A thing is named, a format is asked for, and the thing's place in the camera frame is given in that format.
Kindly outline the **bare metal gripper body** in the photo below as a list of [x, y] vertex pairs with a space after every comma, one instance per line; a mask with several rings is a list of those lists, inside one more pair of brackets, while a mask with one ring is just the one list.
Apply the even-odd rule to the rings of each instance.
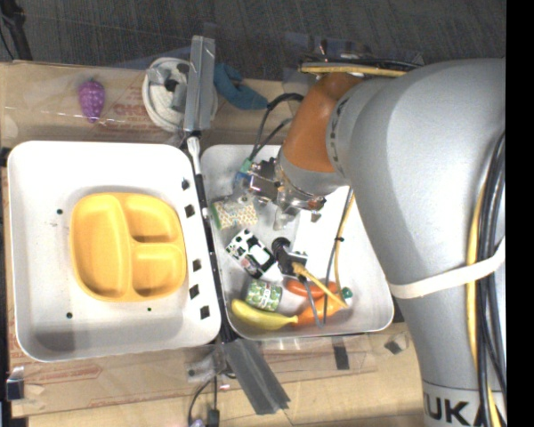
[[317, 214], [327, 202], [322, 195], [296, 187], [275, 157], [259, 162], [246, 158], [239, 172], [243, 175], [244, 189], [264, 203], [272, 202], [282, 214], [295, 216], [302, 211]]

